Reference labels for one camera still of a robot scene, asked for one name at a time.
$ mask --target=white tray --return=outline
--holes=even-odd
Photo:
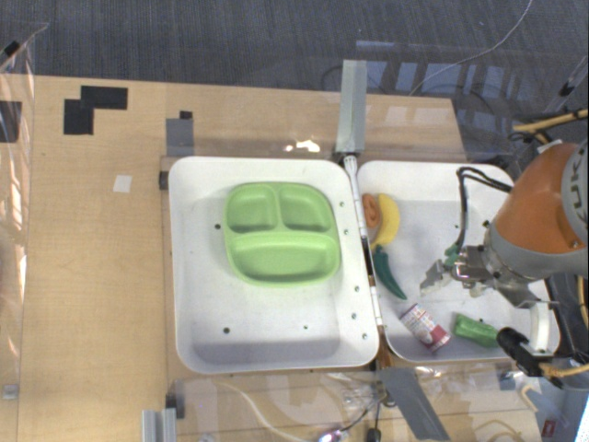
[[[386,193],[395,199],[400,212],[398,235],[385,247],[391,271],[408,297],[403,301],[381,284],[377,284],[387,339],[391,349],[412,362],[455,362],[472,359],[504,359],[501,348],[485,349],[468,340],[453,337],[449,344],[432,354],[398,320],[414,303],[420,303],[448,332],[452,331],[455,313],[461,312],[475,320],[500,329],[510,326],[530,335],[530,312],[514,308],[504,297],[490,290],[483,297],[472,298],[459,282],[420,297],[420,283],[425,272],[458,236],[460,198],[457,164],[385,162],[364,164],[358,173],[362,193]],[[492,166],[476,166],[487,175],[505,183],[509,176]],[[482,223],[492,220],[505,200],[505,193],[467,180],[468,233],[465,245],[479,245],[484,236]],[[541,299],[548,300],[542,282],[530,289]],[[556,320],[550,313],[550,349],[559,343]]]
[[[340,232],[341,267],[318,285],[250,285],[225,255],[225,198],[237,185],[291,181],[321,190]],[[176,345],[219,374],[361,366],[378,336],[349,179],[321,160],[185,157],[169,172]]]

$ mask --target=white wire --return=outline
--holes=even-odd
[[[512,34],[514,34],[515,30],[519,28],[519,26],[522,24],[522,21],[524,21],[524,18],[526,17],[526,15],[528,14],[528,12],[530,11],[530,8],[532,7],[532,2],[534,2],[534,0],[529,0],[527,2],[527,6],[525,7],[524,13],[522,13],[522,16],[517,20],[517,22],[515,23],[515,26],[513,28],[511,28],[507,34],[505,36],[503,36],[503,38],[497,42],[493,47],[486,49],[482,52],[479,52],[478,54],[469,56],[465,59],[462,59],[461,61],[458,61],[457,63],[453,63],[450,65],[447,65],[446,67],[440,69],[437,72],[434,72],[433,74],[431,74],[430,76],[425,77],[418,85],[416,88],[414,88],[410,93],[409,96],[413,96],[415,95],[415,92],[417,90],[419,90],[422,85],[427,82],[428,80],[430,80],[431,78],[434,78],[436,76],[439,76],[440,74],[442,74],[443,72],[445,72],[446,70],[451,69],[452,67],[456,67],[457,65],[461,65],[463,63],[468,63],[470,61],[473,61],[474,59],[478,59],[479,57],[482,57],[483,55],[487,55],[490,52],[495,51],[499,46],[501,46],[504,42],[506,42]]]

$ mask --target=banana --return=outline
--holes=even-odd
[[[376,246],[384,246],[392,242],[397,235],[400,221],[397,203],[390,196],[379,193],[378,207],[380,209],[381,222],[375,240],[370,244],[371,250],[374,250]]]

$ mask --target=wooden surface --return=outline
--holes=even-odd
[[[137,441],[141,411],[161,410],[169,381],[182,376],[178,362],[167,358],[172,339],[167,335],[170,296],[164,290],[168,245],[157,183],[166,154],[166,118],[193,112],[200,154],[328,158],[339,96],[41,76],[36,81],[17,441]],[[128,110],[96,110],[93,136],[64,135],[64,99],[79,99],[81,85],[129,88]],[[368,106],[368,154],[464,158],[449,101],[370,96]],[[305,140],[320,151],[296,147]],[[130,192],[113,191],[118,175],[133,176]],[[251,388],[245,394],[264,388],[265,378],[248,379]],[[282,390],[289,391],[289,401],[305,405],[313,402],[321,376],[277,378],[286,378]],[[214,386],[209,378],[194,381]],[[263,406],[272,394],[267,390],[254,396]],[[482,397],[491,401],[501,395],[493,389]],[[196,406],[189,411],[200,410],[205,396],[197,391]],[[216,440],[283,440],[251,415],[248,399],[230,392],[223,398],[225,403],[217,398],[213,407],[227,415],[217,426],[223,435]],[[466,434],[456,440],[470,440],[473,403],[453,398],[434,398],[433,404],[445,411],[443,417],[458,433]],[[272,405],[266,407],[270,419],[285,424],[271,412]],[[510,417],[530,415],[520,401],[510,408]],[[496,410],[481,406],[478,420],[493,419]],[[337,405],[334,411],[335,421],[341,411]],[[320,408],[316,413],[321,415]],[[197,440],[204,429],[195,427],[194,420],[179,425],[179,440]],[[237,426],[240,421],[250,423]],[[398,412],[385,414],[384,421],[385,431],[385,425],[394,425],[395,440],[413,440]],[[525,440],[535,440],[535,425],[526,422],[525,427],[532,434]],[[246,432],[237,435],[238,430]],[[309,434],[303,425],[292,430]]]

